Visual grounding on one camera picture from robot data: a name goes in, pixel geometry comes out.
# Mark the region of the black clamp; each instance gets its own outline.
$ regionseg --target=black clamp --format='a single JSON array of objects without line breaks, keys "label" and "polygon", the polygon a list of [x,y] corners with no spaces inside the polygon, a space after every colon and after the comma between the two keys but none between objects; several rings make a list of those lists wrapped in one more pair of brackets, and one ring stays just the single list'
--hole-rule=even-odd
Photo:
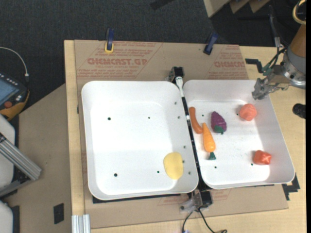
[{"label": "black clamp", "polygon": [[114,29],[108,28],[106,31],[106,40],[105,43],[105,52],[112,53],[113,52],[113,36],[114,36]]},{"label": "black clamp", "polygon": [[207,55],[210,55],[213,50],[213,45],[215,44],[217,39],[218,39],[218,34],[212,33],[207,40],[208,43],[205,46],[203,52],[206,53]]}]

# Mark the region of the red pepper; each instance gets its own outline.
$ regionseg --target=red pepper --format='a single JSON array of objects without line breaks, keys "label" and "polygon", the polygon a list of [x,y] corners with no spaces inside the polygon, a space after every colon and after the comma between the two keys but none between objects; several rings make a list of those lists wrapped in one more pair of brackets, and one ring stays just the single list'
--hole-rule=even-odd
[{"label": "red pepper", "polygon": [[255,152],[255,156],[253,162],[257,165],[269,165],[271,161],[271,154],[257,150]]}]

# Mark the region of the orange carrot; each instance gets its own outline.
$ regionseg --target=orange carrot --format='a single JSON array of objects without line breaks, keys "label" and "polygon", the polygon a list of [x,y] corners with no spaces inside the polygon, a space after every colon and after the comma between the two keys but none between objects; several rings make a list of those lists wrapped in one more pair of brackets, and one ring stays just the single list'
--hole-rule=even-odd
[{"label": "orange carrot", "polygon": [[198,121],[196,120],[194,107],[189,108],[189,114],[190,114],[190,121],[191,121],[192,128],[197,134],[202,134],[203,129],[198,123]]},{"label": "orange carrot", "polygon": [[210,153],[209,160],[215,160],[216,157],[213,152],[216,149],[216,144],[206,123],[203,123],[203,143],[204,143],[204,149]]},{"label": "orange carrot", "polygon": [[240,109],[239,115],[246,121],[251,121],[257,115],[257,110],[254,105],[247,103]]}]

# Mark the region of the purple eggplant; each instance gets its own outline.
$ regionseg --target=purple eggplant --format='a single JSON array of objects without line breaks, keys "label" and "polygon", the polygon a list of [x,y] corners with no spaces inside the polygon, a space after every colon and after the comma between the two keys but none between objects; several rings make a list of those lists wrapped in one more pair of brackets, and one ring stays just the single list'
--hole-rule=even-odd
[{"label": "purple eggplant", "polygon": [[227,123],[216,111],[212,113],[211,126],[216,133],[223,134],[227,130]]}]

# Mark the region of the tan table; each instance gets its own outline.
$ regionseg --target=tan table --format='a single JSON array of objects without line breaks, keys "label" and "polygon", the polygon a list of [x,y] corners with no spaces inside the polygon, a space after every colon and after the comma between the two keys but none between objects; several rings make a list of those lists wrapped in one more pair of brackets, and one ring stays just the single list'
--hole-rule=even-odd
[{"label": "tan table", "polygon": [[[74,41],[66,40],[65,67],[67,87],[67,108],[69,128],[69,159],[72,214],[85,214],[82,165],[80,151],[80,129],[77,114],[77,84]],[[275,48],[241,47],[244,58],[259,59],[263,64],[275,55]],[[256,66],[246,65],[248,76],[259,77]],[[229,233],[243,232],[306,232],[306,121],[292,113],[296,103],[305,104],[306,92],[295,87],[277,91],[270,95],[285,142],[297,173],[300,190],[290,194],[289,209],[231,216],[209,217],[207,221],[213,230],[227,229]],[[183,221],[149,223],[92,230],[92,233],[179,233]],[[189,219],[187,229],[191,233],[208,232],[202,219]]]}]

